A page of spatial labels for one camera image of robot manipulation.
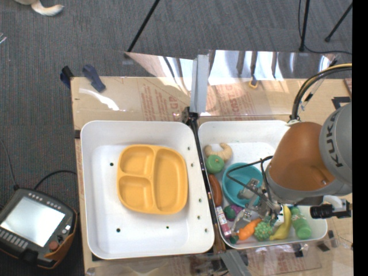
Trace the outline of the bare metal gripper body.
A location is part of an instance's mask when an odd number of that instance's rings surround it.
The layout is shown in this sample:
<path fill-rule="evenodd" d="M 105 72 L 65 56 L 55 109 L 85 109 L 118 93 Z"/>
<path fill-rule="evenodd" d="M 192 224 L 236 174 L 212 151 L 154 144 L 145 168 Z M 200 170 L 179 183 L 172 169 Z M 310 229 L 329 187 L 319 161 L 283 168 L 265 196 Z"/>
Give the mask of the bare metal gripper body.
<path fill-rule="evenodd" d="M 266 182 L 262 182 L 259 187 L 252 185 L 250 191 L 253 196 L 250 198 L 248 208 L 266 221 L 277 222 L 282 206 L 273 199 L 269 185 Z"/>

